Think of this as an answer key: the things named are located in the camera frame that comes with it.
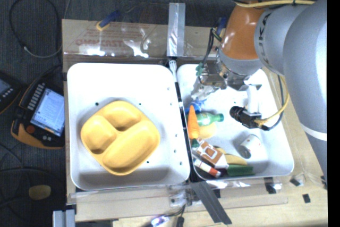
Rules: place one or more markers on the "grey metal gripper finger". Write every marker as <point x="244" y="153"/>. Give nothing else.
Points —
<point x="211" y="91"/>
<point x="197" y="91"/>

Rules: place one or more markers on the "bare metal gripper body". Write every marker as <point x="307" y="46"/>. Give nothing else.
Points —
<point x="212" y="75"/>

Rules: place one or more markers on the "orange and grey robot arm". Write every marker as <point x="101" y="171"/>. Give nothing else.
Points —
<point x="300" y="61"/>

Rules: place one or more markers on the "blue toy object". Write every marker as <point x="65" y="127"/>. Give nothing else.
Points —
<point x="197" y="107"/>

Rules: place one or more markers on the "green plastic bottle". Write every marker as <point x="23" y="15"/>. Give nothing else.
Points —
<point x="207" y="118"/>

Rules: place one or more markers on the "orange carrot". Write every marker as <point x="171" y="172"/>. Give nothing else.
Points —
<point x="193" y="123"/>

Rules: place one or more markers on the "pale yellow toy food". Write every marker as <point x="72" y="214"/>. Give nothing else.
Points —
<point x="208" y="130"/>

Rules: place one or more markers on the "brown and white carton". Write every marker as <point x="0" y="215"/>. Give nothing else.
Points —
<point x="210" y="153"/>

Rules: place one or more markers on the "white plastic tray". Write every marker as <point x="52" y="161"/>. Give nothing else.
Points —
<point x="265" y="125"/>
<point x="119" y="79"/>

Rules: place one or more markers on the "white can with red dots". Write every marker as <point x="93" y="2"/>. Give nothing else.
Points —
<point x="249" y="144"/>

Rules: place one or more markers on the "white red orange tube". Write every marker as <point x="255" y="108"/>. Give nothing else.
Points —
<point x="207" y="168"/>

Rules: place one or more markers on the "green flat block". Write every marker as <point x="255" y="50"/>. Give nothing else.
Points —
<point x="240" y="170"/>

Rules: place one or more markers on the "yellow divided plate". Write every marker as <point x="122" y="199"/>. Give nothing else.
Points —
<point x="120" y="138"/>

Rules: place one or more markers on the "black cylinder on white bracket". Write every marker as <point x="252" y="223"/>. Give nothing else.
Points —
<point x="243" y="115"/>

